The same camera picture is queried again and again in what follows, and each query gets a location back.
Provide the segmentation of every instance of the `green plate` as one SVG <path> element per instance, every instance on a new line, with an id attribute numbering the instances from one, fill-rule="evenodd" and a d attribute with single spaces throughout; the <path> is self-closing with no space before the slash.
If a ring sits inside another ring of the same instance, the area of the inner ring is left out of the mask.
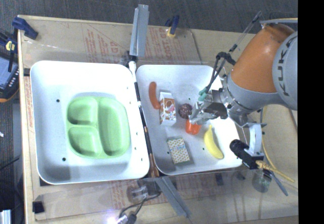
<path id="1" fill-rule="evenodd" d="M 115 158 L 130 146 L 125 107 L 108 97 L 77 97 L 67 107 L 69 147 L 86 158 Z"/>

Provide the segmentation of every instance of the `hot dog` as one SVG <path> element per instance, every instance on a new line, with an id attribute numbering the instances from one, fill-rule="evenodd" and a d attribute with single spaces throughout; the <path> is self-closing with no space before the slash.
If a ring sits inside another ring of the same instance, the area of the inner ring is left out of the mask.
<path id="1" fill-rule="evenodd" d="M 148 87 L 148 95 L 155 109 L 160 109 L 160 103 L 156 97 L 156 82 L 151 82 Z"/>

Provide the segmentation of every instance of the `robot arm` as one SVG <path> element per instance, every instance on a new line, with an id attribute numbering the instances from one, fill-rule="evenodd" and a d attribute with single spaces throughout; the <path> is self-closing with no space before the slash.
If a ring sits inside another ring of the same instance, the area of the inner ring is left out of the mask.
<path id="1" fill-rule="evenodd" d="M 258 168 L 262 131 L 249 114 L 269 104 L 297 110 L 298 32 L 283 24 L 267 24 L 246 46 L 219 90 L 209 90 L 196 102 L 189 116 L 192 124 L 230 117 L 249 128 L 250 145 L 234 140 L 230 148 L 250 169 Z"/>

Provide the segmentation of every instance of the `yellow banana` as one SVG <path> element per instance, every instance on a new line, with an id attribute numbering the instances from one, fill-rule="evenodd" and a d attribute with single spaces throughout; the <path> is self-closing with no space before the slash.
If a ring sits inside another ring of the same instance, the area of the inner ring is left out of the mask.
<path id="1" fill-rule="evenodd" d="M 207 150 L 213 155 L 213 157 L 216 157 L 218 159 L 224 158 L 223 153 L 214 142 L 212 125 L 209 125 L 208 130 L 204 134 L 204 142 Z"/>

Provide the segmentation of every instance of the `chocolate milk carton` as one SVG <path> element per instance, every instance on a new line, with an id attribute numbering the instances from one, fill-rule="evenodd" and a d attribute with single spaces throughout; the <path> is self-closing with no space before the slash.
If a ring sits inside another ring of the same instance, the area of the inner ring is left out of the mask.
<path id="1" fill-rule="evenodd" d="M 172 126 L 176 123 L 176 104 L 172 94 L 160 92 L 160 124 Z"/>

